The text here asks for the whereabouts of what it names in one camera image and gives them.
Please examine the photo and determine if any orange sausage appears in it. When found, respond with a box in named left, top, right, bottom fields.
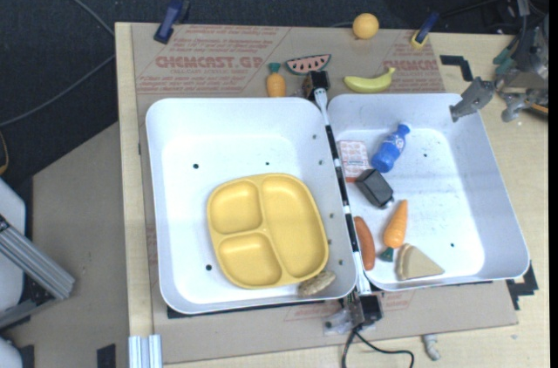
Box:
left=352, top=215, right=377, bottom=272

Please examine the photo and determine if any thin black and white rod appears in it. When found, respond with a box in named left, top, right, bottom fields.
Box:
left=314, top=88, right=372, bottom=296

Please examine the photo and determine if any brown cardboard board red print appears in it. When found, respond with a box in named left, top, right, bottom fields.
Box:
left=130, top=22, right=521, bottom=365

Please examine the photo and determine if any small orange carrot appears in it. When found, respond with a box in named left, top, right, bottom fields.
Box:
left=265, top=61, right=288, bottom=99

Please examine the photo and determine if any white and orange packet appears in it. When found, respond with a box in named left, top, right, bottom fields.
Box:
left=337, top=139, right=370, bottom=184

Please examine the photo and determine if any yellow banana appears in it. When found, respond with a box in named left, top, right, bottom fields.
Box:
left=343, top=66, right=398, bottom=94

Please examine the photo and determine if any blue bottle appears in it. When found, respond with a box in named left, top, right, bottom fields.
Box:
left=370, top=122, right=412, bottom=174

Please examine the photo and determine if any black block with thin wires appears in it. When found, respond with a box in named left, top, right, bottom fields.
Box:
left=303, top=70, right=331, bottom=96
left=347, top=294, right=385, bottom=327

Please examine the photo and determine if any black box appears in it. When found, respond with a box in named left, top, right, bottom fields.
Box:
left=353, top=167, right=396, bottom=209

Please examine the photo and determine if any yellow divided plate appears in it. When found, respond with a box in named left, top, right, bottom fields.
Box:
left=206, top=172, right=330, bottom=290

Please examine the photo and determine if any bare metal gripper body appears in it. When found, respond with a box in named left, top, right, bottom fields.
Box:
left=496, top=15, right=550, bottom=92

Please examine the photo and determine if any watermelon slice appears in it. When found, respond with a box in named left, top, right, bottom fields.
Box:
left=285, top=53, right=333, bottom=77

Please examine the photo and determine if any beige bread slice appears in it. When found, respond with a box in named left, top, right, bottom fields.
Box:
left=394, top=242, right=446, bottom=282

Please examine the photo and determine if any yellow orange ball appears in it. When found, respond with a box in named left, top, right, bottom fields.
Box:
left=351, top=12, right=380, bottom=41

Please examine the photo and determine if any large orange carrot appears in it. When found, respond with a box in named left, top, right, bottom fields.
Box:
left=378, top=198, right=410, bottom=263

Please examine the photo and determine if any white plastic tray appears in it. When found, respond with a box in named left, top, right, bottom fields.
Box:
left=145, top=96, right=359, bottom=316
left=325, top=92, right=532, bottom=293

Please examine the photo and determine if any beige biscuit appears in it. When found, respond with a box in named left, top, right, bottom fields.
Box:
left=297, top=269, right=337, bottom=299

